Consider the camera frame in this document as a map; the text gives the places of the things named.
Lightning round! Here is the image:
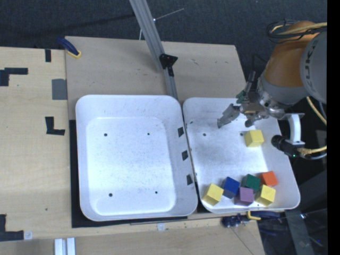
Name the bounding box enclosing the black cylinder on white bracket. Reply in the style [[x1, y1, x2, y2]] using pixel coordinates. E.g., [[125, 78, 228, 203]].
[[270, 113, 307, 158]]

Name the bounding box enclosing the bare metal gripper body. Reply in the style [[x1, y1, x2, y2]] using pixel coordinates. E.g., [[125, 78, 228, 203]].
[[240, 90, 287, 120]]

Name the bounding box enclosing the orange cube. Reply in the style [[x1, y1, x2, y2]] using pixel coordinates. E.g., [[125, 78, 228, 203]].
[[259, 171, 279, 187]]

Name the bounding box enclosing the green cube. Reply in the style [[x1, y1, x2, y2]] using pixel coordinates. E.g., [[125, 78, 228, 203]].
[[241, 173, 262, 193]]

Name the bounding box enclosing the white plastic tray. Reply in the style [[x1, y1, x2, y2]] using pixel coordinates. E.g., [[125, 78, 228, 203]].
[[75, 94, 199, 222], [182, 97, 301, 215]]

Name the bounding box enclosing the blue cube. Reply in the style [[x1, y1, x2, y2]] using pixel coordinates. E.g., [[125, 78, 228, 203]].
[[222, 176, 241, 199]]

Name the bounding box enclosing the purple cube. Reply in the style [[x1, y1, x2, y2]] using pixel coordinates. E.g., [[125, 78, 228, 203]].
[[234, 186, 255, 207]]

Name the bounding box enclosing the yellow cube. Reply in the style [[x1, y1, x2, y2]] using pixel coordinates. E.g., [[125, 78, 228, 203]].
[[254, 184, 277, 207], [201, 183, 225, 206], [244, 129, 265, 148]]

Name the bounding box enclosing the pale wood board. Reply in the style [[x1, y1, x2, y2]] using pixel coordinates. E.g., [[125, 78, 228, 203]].
[[64, 36, 285, 237]]

